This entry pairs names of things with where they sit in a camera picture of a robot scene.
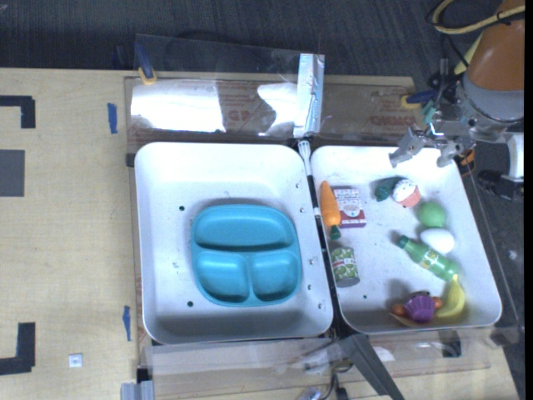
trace toy carrot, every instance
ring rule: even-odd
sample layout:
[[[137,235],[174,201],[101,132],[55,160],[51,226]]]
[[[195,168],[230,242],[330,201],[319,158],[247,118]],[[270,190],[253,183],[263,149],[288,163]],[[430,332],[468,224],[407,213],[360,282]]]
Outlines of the toy carrot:
[[[341,223],[341,212],[339,211],[335,194],[333,194],[327,181],[323,181],[321,184],[320,209],[322,221],[327,227],[333,227]]]

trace blue divided tray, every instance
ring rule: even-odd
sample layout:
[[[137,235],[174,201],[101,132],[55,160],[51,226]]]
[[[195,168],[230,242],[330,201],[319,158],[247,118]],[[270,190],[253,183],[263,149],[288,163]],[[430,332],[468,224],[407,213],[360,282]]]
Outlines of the blue divided tray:
[[[282,303],[301,283],[296,230],[268,206],[213,206],[192,224],[192,269],[210,301],[230,307]]]

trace toy fruit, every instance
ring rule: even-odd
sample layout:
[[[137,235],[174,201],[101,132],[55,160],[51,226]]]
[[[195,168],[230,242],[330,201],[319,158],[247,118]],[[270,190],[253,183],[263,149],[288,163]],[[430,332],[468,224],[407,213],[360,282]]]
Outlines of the toy fruit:
[[[391,308],[391,313],[398,317],[407,317],[406,308],[401,303],[396,303]]]
[[[458,282],[457,274],[451,279],[450,291],[442,308],[436,310],[438,318],[457,318],[465,309],[465,291]]]
[[[435,310],[442,308],[442,305],[443,305],[442,299],[440,299],[439,297],[432,297],[432,298],[433,298],[433,302],[435,303]]]
[[[424,202],[418,209],[418,219],[428,228],[442,228],[446,222],[446,212],[440,204]]]
[[[339,211],[335,195],[327,181],[323,181],[321,184],[320,210],[322,221],[327,227],[333,227],[341,223],[341,212]]]
[[[397,316],[395,314],[393,314],[392,312],[390,313],[390,315],[392,317],[395,318],[395,320],[397,320],[398,322],[400,322],[401,324],[403,324],[404,326],[407,326],[408,328],[420,328],[420,327],[424,327],[426,325],[426,323],[417,323],[417,322],[413,322],[410,318],[408,317],[401,317],[401,316]]]

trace label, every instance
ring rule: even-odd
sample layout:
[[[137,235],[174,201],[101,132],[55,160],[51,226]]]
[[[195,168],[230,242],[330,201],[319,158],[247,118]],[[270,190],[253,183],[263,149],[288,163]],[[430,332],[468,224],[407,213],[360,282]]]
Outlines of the label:
[[[428,250],[420,261],[420,265],[426,270],[429,270],[438,262],[438,260],[439,254],[433,250]]]
[[[229,133],[264,133],[276,121],[276,111],[257,92],[256,82],[216,83],[222,124]]]
[[[331,252],[331,266],[338,287],[343,288],[359,283],[356,257],[351,247],[338,247]]]
[[[339,228],[362,228],[366,226],[366,216],[363,211],[359,190],[354,187],[334,187],[341,223]]]

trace wooden board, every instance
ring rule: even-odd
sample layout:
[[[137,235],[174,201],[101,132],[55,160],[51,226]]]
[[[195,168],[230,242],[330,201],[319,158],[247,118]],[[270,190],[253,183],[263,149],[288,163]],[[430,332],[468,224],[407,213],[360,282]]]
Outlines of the wooden board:
[[[37,354],[32,372],[0,376],[0,398],[119,398],[121,384],[135,381],[139,361],[125,164],[124,79],[134,73],[9,68],[1,74],[2,95],[36,100],[37,128],[22,130],[18,109],[0,107],[0,149],[26,152],[25,196],[0,197],[0,357],[14,356],[19,322],[36,323]],[[383,83],[375,77],[333,80],[387,84],[383,77]],[[409,86],[401,81],[395,84]],[[108,103],[117,105],[117,134],[107,122]],[[124,306],[130,307],[131,342]],[[82,367],[69,367],[74,353],[83,354]],[[428,393],[517,398],[502,350],[488,349],[487,357],[491,365],[485,369],[400,377],[396,383],[414,399]],[[367,382],[347,387],[353,398],[375,395]],[[294,399],[302,392],[292,388],[253,398]]]

